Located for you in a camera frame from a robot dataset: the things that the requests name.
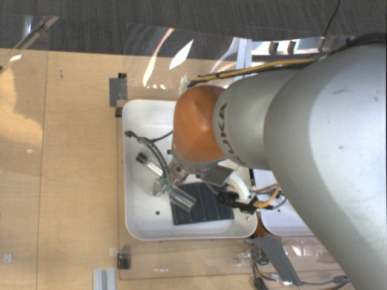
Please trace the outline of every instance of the wire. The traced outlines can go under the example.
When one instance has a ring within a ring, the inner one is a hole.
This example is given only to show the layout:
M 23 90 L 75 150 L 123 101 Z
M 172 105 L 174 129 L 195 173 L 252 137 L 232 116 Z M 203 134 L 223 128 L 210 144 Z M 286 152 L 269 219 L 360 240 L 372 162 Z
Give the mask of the wire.
M 338 49 L 334 50 L 332 54 L 336 54 L 340 51 L 347 50 L 351 47 L 361 46 L 361 45 L 368 45 L 368 44 L 384 44 L 387 43 L 387 34 L 384 32 L 377 32 L 377 33 L 368 33 L 364 34 L 363 36 L 359 36 L 353 40 L 348 40 L 345 45 L 339 47 Z
M 149 140 L 149 141 L 152 142 L 152 143 L 156 143 L 156 142 L 158 142 L 158 141 L 160 141 L 160 140 L 163 140 L 163 139 L 167 138 L 167 137 L 170 136 L 173 132 L 174 132 L 174 131 L 172 130 L 172 131 L 168 132 L 167 134 L 163 135 L 162 137 L 154 138 L 154 139 Z
M 273 194 L 271 195 L 271 197 L 267 200 L 267 201 L 255 201 L 253 203 L 253 206 L 255 208 L 258 208 L 258 209 L 262 209 L 262 208 L 265 208 L 265 207 L 268 207 L 270 205 L 270 202 L 272 200 L 274 200 L 274 198 L 277 196 L 277 194 L 279 193 L 279 189 L 281 187 L 279 185 L 277 185 L 276 187 L 276 190 L 273 192 Z
M 268 69 L 273 70 L 275 68 L 283 68 L 285 66 L 289 67 L 291 65 L 298 65 L 301 67 L 302 65 L 306 66 L 315 61 L 317 61 L 317 59 L 313 59 L 313 58 L 277 60 L 273 62 L 264 63 L 263 65 L 252 66 L 250 68 L 207 74 L 207 75 L 198 76 L 192 79 L 191 82 L 188 84 L 188 88 L 194 87 L 198 83 L 209 82 L 211 80 L 228 79 L 231 77 L 268 71 Z
M 163 170 L 163 177 L 166 178 L 171 171 L 169 170 L 168 164 L 158 147 L 153 142 L 151 142 L 150 139 L 146 137 L 139 137 L 133 131 L 125 131 L 125 135 L 129 138 L 134 137 L 140 144 L 146 146 L 153 153 Z
M 216 191 L 216 190 L 215 190 L 208 182 L 205 181 L 205 183 L 206 183 L 208 189 L 211 190 L 211 192 L 212 192 L 214 195 L 218 195 L 218 194 L 219 194 L 219 192 Z
M 272 207 L 272 210 L 276 210 L 277 208 L 283 206 L 283 205 L 286 203 L 286 201 L 287 201 L 287 198 L 285 198 L 281 203 L 279 203 L 279 204 L 273 206 L 273 207 Z
M 255 279 L 258 278 L 258 276 L 257 276 L 256 273 L 258 273 L 263 279 L 266 279 L 266 280 L 268 280 L 268 281 L 271 281 L 271 282 L 279 282 L 278 280 L 273 279 L 273 278 L 271 278 L 271 277 L 267 277 L 266 275 L 264 275 L 263 273 L 261 273 L 260 270 L 258 269 L 258 263 L 257 263 L 257 262 L 255 262 L 254 265 L 253 265 L 253 274 L 254 274 L 254 278 L 255 278 Z M 330 283 L 334 283 L 334 279 L 329 280 L 329 281 L 327 281 L 327 282 L 323 282 L 323 283 L 308 283 L 308 282 L 303 282 L 302 280 L 301 280 L 301 282 L 302 282 L 304 285 L 310 285 L 310 286 L 324 286 L 324 285 L 328 285 L 328 284 L 330 284 Z M 335 288 L 325 288 L 325 289 L 321 289 L 321 290 L 338 290 L 338 289 L 344 287 L 347 283 L 349 283 L 349 282 L 341 283 L 341 284 L 339 284 L 339 285 L 338 285 L 337 287 L 335 287 Z
M 260 192 L 263 192 L 263 191 L 266 191 L 266 190 L 269 190 L 269 189 L 272 189 L 274 187 L 277 186 L 277 183 L 276 184 L 273 184 L 273 185 L 270 185 L 270 186 L 267 186 L 265 188 L 262 188 L 262 189 L 258 189 L 258 190 L 251 190 L 251 192 L 253 193 L 260 193 Z
M 326 27 L 326 29 L 324 31 L 324 38 L 325 38 L 325 36 L 327 36 L 327 32 L 328 32 L 329 28 L 331 27 L 332 21 L 335 18 L 336 14 L 337 14 L 337 11 L 339 10 L 339 6 L 340 6 L 340 0 L 337 0 L 336 9 L 334 10 L 334 13 L 332 14 L 332 17 L 329 20 L 329 23 L 328 23 L 328 25 L 327 25 L 327 27 Z

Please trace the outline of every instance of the gray bracket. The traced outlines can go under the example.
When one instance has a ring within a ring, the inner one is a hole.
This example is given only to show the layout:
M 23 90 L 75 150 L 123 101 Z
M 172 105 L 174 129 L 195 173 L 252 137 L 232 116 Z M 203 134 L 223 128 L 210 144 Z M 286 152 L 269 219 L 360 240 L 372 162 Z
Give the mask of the gray bracket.
M 116 290 L 115 268 L 96 268 L 93 272 L 94 290 Z
M 117 255 L 117 268 L 130 269 L 131 265 L 131 246 L 126 244 Z
M 231 175 L 233 169 L 223 166 L 215 166 L 201 175 L 201 180 L 209 184 L 222 187 L 226 179 Z
M 109 79 L 109 105 L 115 108 L 117 100 L 128 99 L 128 79 L 125 73 L 119 73 L 118 78 Z
M 291 264 L 282 246 L 281 240 L 277 237 L 257 237 L 252 239 L 253 245 L 259 245 L 269 261 L 277 270 L 278 275 L 285 282 L 292 282 L 293 285 L 302 286 L 303 283 L 298 277 L 296 270 Z

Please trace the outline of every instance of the clear plastic barrier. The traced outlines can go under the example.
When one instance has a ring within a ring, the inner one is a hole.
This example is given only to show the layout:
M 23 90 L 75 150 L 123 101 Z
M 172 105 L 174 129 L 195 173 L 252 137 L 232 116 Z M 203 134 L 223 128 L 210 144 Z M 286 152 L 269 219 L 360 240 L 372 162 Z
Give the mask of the clear plastic barrier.
M 197 75 L 245 68 L 277 60 L 279 56 L 281 58 L 286 56 L 282 59 L 294 59 L 310 54 L 319 55 L 332 48 L 323 47 L 324 49 L 319 51 L 318 42 L 315 41 L 318 41 L 320 36 L 313 36 L 304 31 L 292 33 L 256 27 L 252 27 L 249 31 L 252 34 L 251 39 L 241 39 L 128 24 L 126 34 L 128 38 L 124 50 L 126 56 L 119 69 L 121 74 L 117 75 L 117 78 L 110 79 L 111 106 L 115 103 L 113 106 L 122 108 L 128 100 L 136 98 L 176 100 L 181 92 L 181 86 Z M 309 40 L 310 44 L 302 45 L 304 43 L 300 40 L 307 37 L 312 38 Z M 295 39 L 298 42 L 293 49 L 311 51 L 307 53 L 288 51 L 290 41 Z M 279 40 L 285 40 L 287 44 L 280 44 Z M 273 43 L 277 44 L 275 50 L 270 47 Z M 266 45 L 265 51 L 259 52 L 259 49 Z M 210 84 L 227 86 L 234 80 L 213 80 Z M 251 244 L 246 239 L 141 241 L 131 236 L 125 221 L 123 162 L 125 156 L 121 118 L 117 122 L 117 143 L 119 263 L 123 267 L 119 273 L 121 279 L 252 274 L 252 261 L 249 258 Z M 282 240 L 297 271 L 340 269 L 315 238 L 295 238 L 290 243 L 286 237 Z M 270 270 L 273 270 L 272 266 L 264 269 L 268 272 Z
M 36 289 L 47 73 L 56 18 L 12 16 L 0 30 L 0 288 Z

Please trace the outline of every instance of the wooden table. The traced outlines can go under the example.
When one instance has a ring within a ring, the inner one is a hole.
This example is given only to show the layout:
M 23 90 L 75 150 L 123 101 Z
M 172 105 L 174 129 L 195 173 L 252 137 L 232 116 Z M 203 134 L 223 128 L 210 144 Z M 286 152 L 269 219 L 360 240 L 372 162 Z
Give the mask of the wooden table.
M 138 74 L 149 62 L 149 57 L 27 51 L 0 75 L 0 252 L 13 253 L 12 263 L 0 263 L 1 289 L 90 290 L 93 269 L 116 266 L 109 251 L 119 247 L 117 120 L 108 106 L 108 80 L 127 73 L 136 86 L 133 97 L 141 97 L 146 79 Z M 159 69 L 169 62 L 157 59 Z M 185 61 L 164 74 L 154 72 L 149 85 L 158 81 L 167 91 L 181 74 L 195 76 L 209 64 Z M 318 281 L 335 274 L 340 273 L 305 271 L 301 278 Z M 252 275 L 243 274 L 117 277 L 117 289 L 253 286 Z

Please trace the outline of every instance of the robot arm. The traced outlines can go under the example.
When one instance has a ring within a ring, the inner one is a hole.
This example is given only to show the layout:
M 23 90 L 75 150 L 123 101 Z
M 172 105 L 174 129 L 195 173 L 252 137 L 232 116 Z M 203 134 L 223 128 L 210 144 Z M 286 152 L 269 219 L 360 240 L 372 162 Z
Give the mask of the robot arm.
M 186 173 L 203 175 L 224 158 L 272 170 L 356 289 L 385 287 L 385 44 L 226 90 L 188 90 L 177 102 L 172 151 Z

